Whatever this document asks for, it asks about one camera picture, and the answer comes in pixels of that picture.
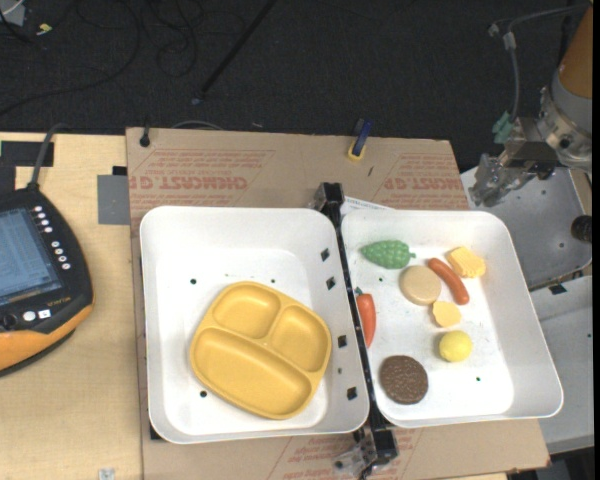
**toy food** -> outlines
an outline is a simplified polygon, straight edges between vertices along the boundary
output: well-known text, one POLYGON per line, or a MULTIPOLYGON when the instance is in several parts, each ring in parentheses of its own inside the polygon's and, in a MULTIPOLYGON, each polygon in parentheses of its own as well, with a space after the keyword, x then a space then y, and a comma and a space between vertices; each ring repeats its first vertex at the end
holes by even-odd
POLYGON ((402 294, 409 302, 427 306, 440 296, 442 283, 433 270, 424 265, 413 265, 400 273, 398 280, 402 294))
POLYGON ((462 319, 462 314, 453 302, 437 300, 433 303, 433 317, 440 327, 451 327, 462 319))
POLYGON ((358 313, 360 313, 364 343, 369 348, 376 333, 376 306, 373 297, 369 293, 358 295, 356 304, 358 305, 358 313))
POLYGON ((463 305, 469 302, 469 292, 466 286, 449 265, 438 258, 431 258, 427 262, 427 266, 446 283, 456 304, 463 305))
POLYGON ((464 246, 447 253, 447 261, 460 277, 480 277, 487 270, 484 259, 464 246))
POLYGON ((429 390, 424 366, 410 356, 390 356, 380 365, 380 385, 399 404, 416 404, 429 390))
POLYGON ((438 351, 443 359, 455 363, 471 355, 473 342, 464 331, 450 331, 440 340, 438 351))
POLYGON ((360 252, 370 262, 390 269, 404 268, 411 258, 416 256, 409 251, 409 246, 400 240, 374 242, 362 247, 360 252))

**green toy food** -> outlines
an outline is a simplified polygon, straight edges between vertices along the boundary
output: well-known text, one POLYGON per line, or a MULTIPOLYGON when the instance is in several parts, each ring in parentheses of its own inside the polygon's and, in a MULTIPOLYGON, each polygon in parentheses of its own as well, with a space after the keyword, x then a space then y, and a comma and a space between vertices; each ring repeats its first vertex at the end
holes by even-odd
POLYGON ((384 268, 404 268, 416 255, 409 251, 409 246, 400 240, 382 240, 365 245, 360 250, 362 255, 372 263, 384 268))

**yellow round toy food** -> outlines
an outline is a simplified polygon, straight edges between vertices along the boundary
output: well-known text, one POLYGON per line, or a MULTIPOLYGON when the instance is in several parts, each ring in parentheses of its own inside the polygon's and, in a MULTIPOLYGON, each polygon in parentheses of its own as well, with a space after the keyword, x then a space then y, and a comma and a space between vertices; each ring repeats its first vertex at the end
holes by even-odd
POLYGON ((442 337, 438 350, 443 359, 456 363, 471 355, 473 342, 466 332, 451 331, 442 337))

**white tray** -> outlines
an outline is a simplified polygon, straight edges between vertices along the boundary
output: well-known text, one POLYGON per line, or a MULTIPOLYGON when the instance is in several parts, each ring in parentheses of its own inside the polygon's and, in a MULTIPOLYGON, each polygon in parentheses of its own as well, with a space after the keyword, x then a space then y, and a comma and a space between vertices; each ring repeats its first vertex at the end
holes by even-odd
MULTIPOLYGON (((509 231, 497 217, 480 211, 355 210, 342 223, 351 281, 371 293, 377 328, 368 351, 378 408, 400 427, 549 417, 563 400, 562 387, 538 322, 509 231), (430 307, 410 303, 400 292, 401 270, 366 260, 360 248, 379 240, 402 240, 417 256, 409 265, 464 245, 483 257, 484 276, 465 279, 471 300, 459 306, 462 321, 437 326, 430 307), (448 330, 472 338, 468 359, 449 363, 437 342, 448 330), (429 390, 422 401, 401 405, 387 397, 378 381, 382 361, 409 355, 425 367, 429 390)), ((453 301, 443 283, 440 300, 453 301)))
POLYGON ((164 206, 145 215, 140 241, 149 416, 164 439, 186 444, 340 433, 364 424, 369 398, 327 217, 309 209, 164 206), (229 404, 207 392, 189 365, 198 324, 220 291, 238 281, 287 294, 331 331, 325 375, 306 409, 292 418, 270 420, 229 404))

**robotic hand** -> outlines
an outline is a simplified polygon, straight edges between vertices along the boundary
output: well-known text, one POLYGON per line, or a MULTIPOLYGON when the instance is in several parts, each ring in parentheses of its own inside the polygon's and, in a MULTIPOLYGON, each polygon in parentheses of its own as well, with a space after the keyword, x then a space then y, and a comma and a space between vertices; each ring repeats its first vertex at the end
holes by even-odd
MULTIPOLYGON (((549 178, 558 166, 582 169, 592 176, 593 0, 589 1, 553 80, 542 90, 538 119, 516 116, 516 102, 513 115, 505 112, 494 126, 496 142, 504 145, 504 151, 497 158, 487 154, 480 158, 476 183, 469 189, 476 206, 494 206, 536 176, 549 178)), ((503 37, 516 71, 511 29, 523 19, 513 20, 503 37)))

